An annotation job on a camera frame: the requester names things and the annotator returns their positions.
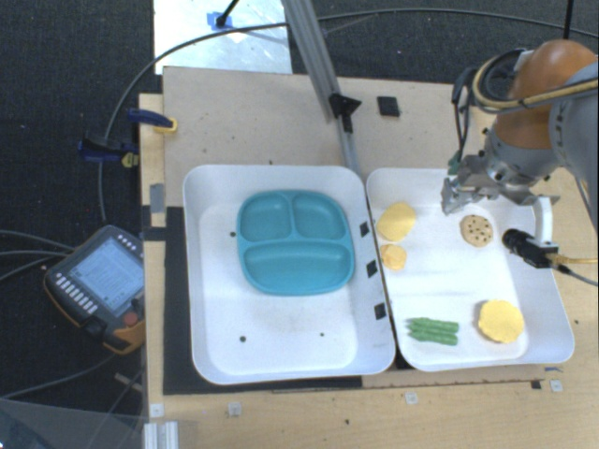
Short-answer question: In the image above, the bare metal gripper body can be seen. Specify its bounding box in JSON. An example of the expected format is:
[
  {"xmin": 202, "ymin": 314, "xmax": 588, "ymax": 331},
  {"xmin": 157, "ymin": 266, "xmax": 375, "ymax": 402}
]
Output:
[{"xmin": 449, "ymin": 153, "xmax": 535, "ymax": 205}]

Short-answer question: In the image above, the brown chocolate chip biscuit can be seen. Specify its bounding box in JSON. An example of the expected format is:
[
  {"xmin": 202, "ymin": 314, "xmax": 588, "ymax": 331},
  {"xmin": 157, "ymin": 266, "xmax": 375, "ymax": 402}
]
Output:
[{"xmin": 459, "ymin": 214, "xmax": 495, "ymax": 249}]

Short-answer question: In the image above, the large yellow toy crisp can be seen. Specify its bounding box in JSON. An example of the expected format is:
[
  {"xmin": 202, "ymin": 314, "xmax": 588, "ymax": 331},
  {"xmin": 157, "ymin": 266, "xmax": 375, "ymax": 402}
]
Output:
[{"xmin": 375, "ymin": 202, "xmax": 417, "ymax": 243}]

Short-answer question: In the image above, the small yellow toy crisp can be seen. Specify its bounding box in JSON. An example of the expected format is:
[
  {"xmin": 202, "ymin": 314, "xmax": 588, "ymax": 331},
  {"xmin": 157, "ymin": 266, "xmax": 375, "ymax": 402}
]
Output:
[{"xmin": 379, "ymin": 243, "xmax": 408, "ymax": 271}]

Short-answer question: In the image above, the white plastic tray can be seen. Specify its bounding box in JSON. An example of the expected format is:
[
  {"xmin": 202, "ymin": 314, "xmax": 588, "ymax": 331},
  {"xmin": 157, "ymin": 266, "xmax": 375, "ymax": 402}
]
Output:
[
  {"xmin": 365, "ymin": 167, "xmax": 576, "ymax": 373},
  {"xmin": 182, "ymin": 164, "xmax": 397, "ymax": 386}
]

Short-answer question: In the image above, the small black block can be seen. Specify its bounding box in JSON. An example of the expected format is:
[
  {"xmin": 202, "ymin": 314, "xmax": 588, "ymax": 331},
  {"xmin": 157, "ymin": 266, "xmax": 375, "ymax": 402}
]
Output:
[{"xmin": 377, "ymin": 95, "xmax": 402, "ymax": 119}]

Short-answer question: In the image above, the yellow round toy pancake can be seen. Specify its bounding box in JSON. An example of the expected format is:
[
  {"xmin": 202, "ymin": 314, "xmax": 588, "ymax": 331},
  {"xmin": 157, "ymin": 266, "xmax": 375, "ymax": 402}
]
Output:
[{"xmin": 476, "ymin": 299, "xmax": 525, "ymax": 344}]

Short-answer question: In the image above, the green toy asparagus bundle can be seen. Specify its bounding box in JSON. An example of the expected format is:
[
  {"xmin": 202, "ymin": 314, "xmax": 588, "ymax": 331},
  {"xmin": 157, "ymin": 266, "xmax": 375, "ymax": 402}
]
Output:
[{"xmin": 404, "ymin": 316, "xmax": 460, "ymax": 347}]

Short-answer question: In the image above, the blue divided plate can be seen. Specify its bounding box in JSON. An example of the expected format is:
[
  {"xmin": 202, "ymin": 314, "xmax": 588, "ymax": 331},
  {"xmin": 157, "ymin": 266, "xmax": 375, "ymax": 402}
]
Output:
[{"xmin": 236, "ymin": 189, "xmax": 356, "ymax": 297}]

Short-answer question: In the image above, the pale brown flat board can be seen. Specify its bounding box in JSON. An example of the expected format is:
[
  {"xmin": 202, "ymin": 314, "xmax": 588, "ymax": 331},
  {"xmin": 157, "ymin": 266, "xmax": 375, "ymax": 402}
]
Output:
[{"xmin": 161, "ymin": 65, "xmax": 581, "ymax": 390}]

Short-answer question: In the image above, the black cylinder on white bracket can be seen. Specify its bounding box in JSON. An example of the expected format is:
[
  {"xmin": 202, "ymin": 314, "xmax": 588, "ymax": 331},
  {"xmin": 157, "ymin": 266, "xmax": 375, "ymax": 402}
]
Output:
[{"xmin": 502, "ymin": 196, "xmax": 561, "ymax": 269}]

